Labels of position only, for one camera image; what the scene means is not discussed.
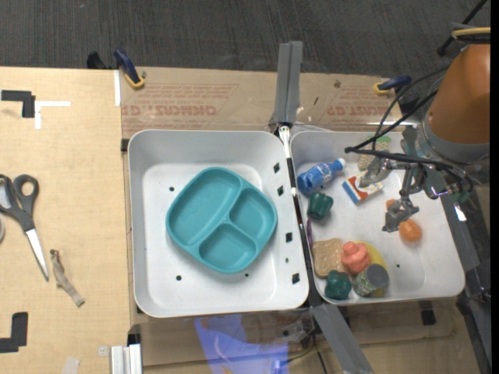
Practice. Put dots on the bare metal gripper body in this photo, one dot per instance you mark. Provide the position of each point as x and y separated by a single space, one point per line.
440 179

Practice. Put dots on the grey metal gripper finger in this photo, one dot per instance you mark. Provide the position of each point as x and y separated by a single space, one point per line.
398 212
376 171

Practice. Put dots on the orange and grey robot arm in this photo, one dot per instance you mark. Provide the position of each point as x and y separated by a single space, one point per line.
464 92

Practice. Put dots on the yellow green toy pineapple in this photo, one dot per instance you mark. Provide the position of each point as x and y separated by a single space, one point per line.
366 161

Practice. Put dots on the orange toy fruit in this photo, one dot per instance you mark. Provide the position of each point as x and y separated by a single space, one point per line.
410 231

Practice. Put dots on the white red blue carton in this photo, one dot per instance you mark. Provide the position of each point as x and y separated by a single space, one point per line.
360 194

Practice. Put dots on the yellow banana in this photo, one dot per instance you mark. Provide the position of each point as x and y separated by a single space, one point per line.
377 255

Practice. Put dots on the white plastic tray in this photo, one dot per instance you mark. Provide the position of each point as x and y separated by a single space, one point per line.
425 263
156 248

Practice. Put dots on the blue plastic bottle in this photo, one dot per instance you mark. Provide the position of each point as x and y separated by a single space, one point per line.
317 175

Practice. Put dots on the pink swirl toy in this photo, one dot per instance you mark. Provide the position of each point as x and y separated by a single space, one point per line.
354 257

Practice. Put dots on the dark green toy pepper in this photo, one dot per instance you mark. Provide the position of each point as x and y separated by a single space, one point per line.
319 205

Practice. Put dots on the small green can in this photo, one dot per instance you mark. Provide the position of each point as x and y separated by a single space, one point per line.
368 283

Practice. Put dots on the thin black and white rod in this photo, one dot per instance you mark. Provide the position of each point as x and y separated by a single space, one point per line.
290 170

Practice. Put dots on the brown toy bread slice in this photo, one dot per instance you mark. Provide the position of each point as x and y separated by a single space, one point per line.
324 259

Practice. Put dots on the purple toy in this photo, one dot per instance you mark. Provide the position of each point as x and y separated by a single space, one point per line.
309 232

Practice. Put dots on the green toy broccoli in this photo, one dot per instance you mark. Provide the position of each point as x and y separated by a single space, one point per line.
337 285

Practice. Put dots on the teal divided plate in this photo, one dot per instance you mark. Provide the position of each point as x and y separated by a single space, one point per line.
206 209

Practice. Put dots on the brown cardboard board red print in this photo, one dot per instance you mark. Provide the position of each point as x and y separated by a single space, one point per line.
195 103

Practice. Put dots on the grey cloth strip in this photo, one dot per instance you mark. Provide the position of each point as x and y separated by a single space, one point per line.
62 275

